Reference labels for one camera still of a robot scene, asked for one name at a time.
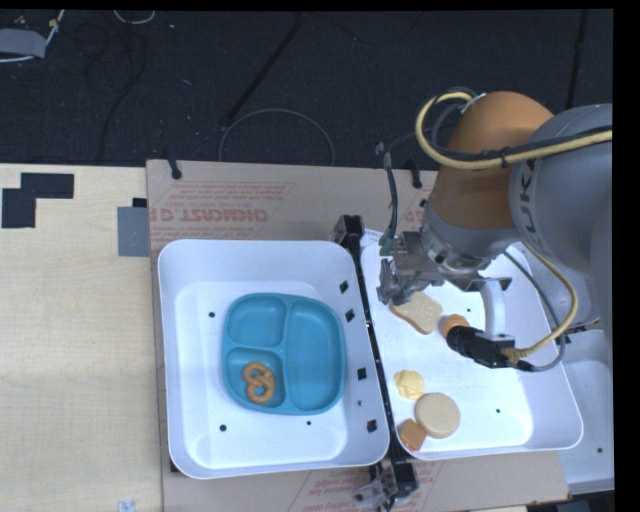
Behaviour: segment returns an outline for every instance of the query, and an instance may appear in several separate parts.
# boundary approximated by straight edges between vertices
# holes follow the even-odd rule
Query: brown pretzel
[[[242,378],[247,383],[247,397],[254,404],[265,404],[273,396],[273,392],[276,389],[276,381],[273,372],[268,366],[259,361],[248,363],[242,370]],[[264,388],[264,393],[257,394],[256,388]]]

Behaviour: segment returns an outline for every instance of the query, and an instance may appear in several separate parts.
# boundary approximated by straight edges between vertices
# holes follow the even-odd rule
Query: white tray
[[[323,241],[178,240],[161,252],[158,273],[169,452],[182,473],[208,479],[382,459],[389,429],[345,249]],[[257,292],[320,300],[341,319],[347,374],[341,399],[328,411],[308,417],[255,411],[226,390],[225,314],[237,298]]]
[[[525,268],[517,251],[509,249]],[[415,401],[398,392],[394,375],[415,370],[424,378],[424,392],[442,392],[458,404],[461,424],[448,438],[425,440],[416,458],[441,460],[508,452],[570,448],[582,436],[582,420],[562,364],[538,373],[511,368],[489,369],[451,350],[437,330],[425,336],[389,311],[376,293],[379,286],[379,247],[363,250],[362,266],[371,306],[380,358],[385,371],[391,409],[397,428],[414,418]],[[505,291],[506,331],[517,347],[529,347],[549,333],[549,325],[535,289],[504,256],[481,273],[485,277],[511,277]],[[458,313],[484,329],[484,306],[478,292],[462,292],[445,283],[425,292],[439,302],[443,315]],[[557,354],[549,343],[528,360],[551,362]]]

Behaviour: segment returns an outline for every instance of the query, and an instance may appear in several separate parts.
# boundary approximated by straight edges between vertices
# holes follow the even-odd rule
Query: bread slice
[[[414,292],[408,302],[400,306],[391,304],[389,309],[422,334],[431,334],[442,314],[442,306],[424,292]]]

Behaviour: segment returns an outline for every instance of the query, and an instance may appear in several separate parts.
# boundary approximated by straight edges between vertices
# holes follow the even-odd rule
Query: cardboard
[[[165,160],[147,162],[158,402],[165,510],[358,510],[352,492],[369,481],[367,468],[296,471],[194,480],[172,471],[166,432],[166,390],[157,258],[180,238],[326,240],[341,215],[361,215],[382,232],[391,216],[381,169],[178,161],[175,180]],[[436,173],[423,171],[423,187],[409,171],[394,171],[398,231],[420,226]],[[556,452],[413,461],[419,488],[393,510],[447,512],[564,501],[568,485]]]

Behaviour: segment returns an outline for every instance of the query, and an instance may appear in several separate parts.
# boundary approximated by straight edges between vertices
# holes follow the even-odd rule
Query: blue divided plate
[[[275,378],[264,404],[247,397],[244,367],[266,365]],[[222,338],[227,390],[246,407],[278,414],[319,414],[342,396],[344,333],[338,315],[320,301],[282,293],[254,293],[229,308]],[[258,395],[264,388],[257,387]]]

